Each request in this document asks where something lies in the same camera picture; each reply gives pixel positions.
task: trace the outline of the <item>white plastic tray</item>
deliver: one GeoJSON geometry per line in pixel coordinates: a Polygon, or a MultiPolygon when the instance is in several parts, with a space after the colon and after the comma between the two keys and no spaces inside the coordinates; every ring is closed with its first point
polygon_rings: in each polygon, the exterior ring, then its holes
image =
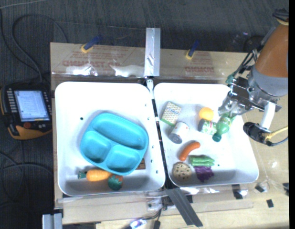
{"type": "Polygon", "coordinates": [[[69,196],[116,192],[155,191],[165,182],[159,138],[148,89],[136,83],[65,82],[55,90],[58,185],[69,196]],[[80,141],[91,120],[110,112],[124,117],[148,133],[145,170],[124,176],[119,191],[109,189],[107,181],[78,179],[82,170],[95,168],[80,153],[80,141]]]}
{"type": "Polygon", "coordinates": [[[172,129],[168,124],[159,121],[165,150],[165,158],[170,179],[179,187],[201,187],[212,185],[252,183],[259,176],[253,150],[248,136],[243,131],[243,120],[237,116],[228,133],[222,136],[220,142],[214,142],[212,136],[197,130],[199,123],[198,113],[202,107],[211,108],[214,121],[219,116],[217,109],[221,106],[229,88],[220,84],[186,84],[186,83],[159,83],[154,88],[154,96],[159,118],[168,101],[182,108],[178,121],[185,122],[190,131],[183,138],[181,144],[173,143],[168,135],[172,129]],[[214,176],[201,182],[198,180],[194,168],[189,180],[180,182],[172,175],[173,165],[177,162],[181,150],[192,141],[200,142],[199,149],[193,150],[190,155],[207,155],[215,160],[211,167],[214,176]]]}

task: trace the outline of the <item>carrot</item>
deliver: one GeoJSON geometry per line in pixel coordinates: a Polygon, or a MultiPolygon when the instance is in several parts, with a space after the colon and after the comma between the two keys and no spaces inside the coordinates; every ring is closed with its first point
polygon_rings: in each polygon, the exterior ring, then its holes
{"type": "Polygon", "coordinates": [[[109,171],[101,169],[88,170],[87,173],[80,171],[77,178],[87,178],[88,181],[102,181],[108,179],[112,174],[109,171]]]}
{"type": "Polygon", "coordinates": [[[185,161],[186,158],[188,157],[189,153],[200,147],[200,143],[199,142],[193,142],[190,143],[189,145],[185,146],[185,148],[182,150],[182,152],[179,155],[179,160],[180,161],[185,161]]]}

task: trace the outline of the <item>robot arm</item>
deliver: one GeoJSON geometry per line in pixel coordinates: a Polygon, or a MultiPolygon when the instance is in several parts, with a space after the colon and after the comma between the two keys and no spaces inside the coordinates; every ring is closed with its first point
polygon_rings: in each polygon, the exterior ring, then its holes
{"type": "Polygon", "coordinates": [[[239,68],[232,73],[226,83],[230,87],[219,116],[242,115],[253,109],[264,111],[260,124],[245,123],[245,133],[255,141],[271,145],[266,138],[274,113],[281,109],[277,104],[280,97],[288,94],[288,12],[277,10],[274,17],[280,24],[271,33],[261,51],[248,53],[239,68]]]}

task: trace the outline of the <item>table surface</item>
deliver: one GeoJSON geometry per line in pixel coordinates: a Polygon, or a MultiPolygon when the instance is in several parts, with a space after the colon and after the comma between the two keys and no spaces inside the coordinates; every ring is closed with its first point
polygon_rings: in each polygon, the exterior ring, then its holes
{"type": "MultiPolygon", "coordinates": [[[[66,59],[72,48],[74,48],[74,44],[51,44],[52,70],[66,59]]],[[[164,60],[172,62],[180,60],[180,56],[184,53],[182,50],[161,49],[161,55],[167,55],[167,57],[164,56],[164,60]]],[[[211,60],[208,67],[214,69],[216,74],[216,76],[212,75],[211,77],[223,82],[239,66],[245,56],[245,53],[208,52],[208,57],[211,60]]],[[[53,74],[52,90],[54,91],[59,83],[70,79],[59,74],[53,74]]],[[[282,106],[282,110],[275,114],[270,127],[272,131],[288,125],[288,96],[282,97],[279,104],[282,106]]],[[[262,113],[251,111],[242,117],[244,122],[259,123],[262,113]]],[[[53,99],[54,195],[56,208],[63,209],[63,224],[101,222],[96,224],[96,228],[122,229],[137,218],[149,217],[156,213],[148,210],[147,202],[151,199],[143,198],[138,194],[63,198],[63,193],[57,184],[55,125],[55,104],[53,99]]],[[[279,134],[278,140],[283,139],[284,136],[286,136],[286,132],[279,134]]],[[[282,186],[283,183],[289,182],[288,141],[275,147],[268,147],[253,140],[250,141],[260,172],[257,182],[244,186],[247,195],[243,196],[243,199],[236,199],[232,190],[226,188],[223,190],[220,188],[218,193],[194,195],[192,207],[197,212],[204,228],[289,228],[289,196],[287,196],[282,186]],[[254,187],[257,184],[261,185],[265,192],[259,192],[255,189],[254,187]],[[272,201],[273,206],[269,207],[267,201],[272,201]]],[[[195,228],[195,226],[187,226],[178,210],[174,207],[162,211],[159,220],[163,229],[195,228]]],[[[147,224],[141,228],[153,228],[153,223],[154,220],[147,220],[147,224]]]]}

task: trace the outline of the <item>screen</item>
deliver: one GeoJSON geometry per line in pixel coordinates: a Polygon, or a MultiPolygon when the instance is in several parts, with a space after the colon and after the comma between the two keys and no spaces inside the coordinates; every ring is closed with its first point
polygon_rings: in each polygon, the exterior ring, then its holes
{"type": "Polygon", "coordinates": [[[50,120],[41,91],[14,91],[22,122],[50,120]]]}

